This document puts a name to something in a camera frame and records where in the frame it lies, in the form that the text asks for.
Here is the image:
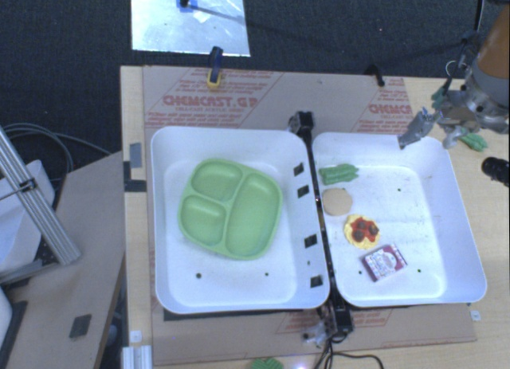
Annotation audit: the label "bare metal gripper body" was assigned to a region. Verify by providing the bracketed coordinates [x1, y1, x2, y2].
[436, 88, 510, 135]

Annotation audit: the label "green toy bean pods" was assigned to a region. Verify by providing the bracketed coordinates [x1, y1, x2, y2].
[318, 163, 360, 186]

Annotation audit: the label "green ridged toy vegetable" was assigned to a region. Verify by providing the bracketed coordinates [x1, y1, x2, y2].
[250, 356, 285, 369]

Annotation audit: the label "white plastic tray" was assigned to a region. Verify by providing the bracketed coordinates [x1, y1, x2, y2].
[312, 132, 488, 308]
[150, 125, 332, 316]

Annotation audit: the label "thin black rod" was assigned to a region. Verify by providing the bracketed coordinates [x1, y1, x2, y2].
[302, 130, 340, 312]

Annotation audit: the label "brown cardboard board, red print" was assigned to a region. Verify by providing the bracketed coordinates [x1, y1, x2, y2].
[141, 65, 478, 367]

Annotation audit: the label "black cylinder on white bracket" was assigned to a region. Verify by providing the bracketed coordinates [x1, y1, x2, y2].
[481, 155, 510, 188]

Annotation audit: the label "tan round biscuit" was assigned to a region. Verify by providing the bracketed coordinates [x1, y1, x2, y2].
[321, 187, 354, 217]

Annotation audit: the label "green divided plate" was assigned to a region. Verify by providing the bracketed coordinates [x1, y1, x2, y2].
[176, 157, 284, 262]

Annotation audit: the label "yellow and red pizza slice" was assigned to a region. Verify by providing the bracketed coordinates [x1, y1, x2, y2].
[343, 213, 381, 251]

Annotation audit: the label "red and white packet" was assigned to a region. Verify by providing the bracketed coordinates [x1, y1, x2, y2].
[361, 243, 410, 283]

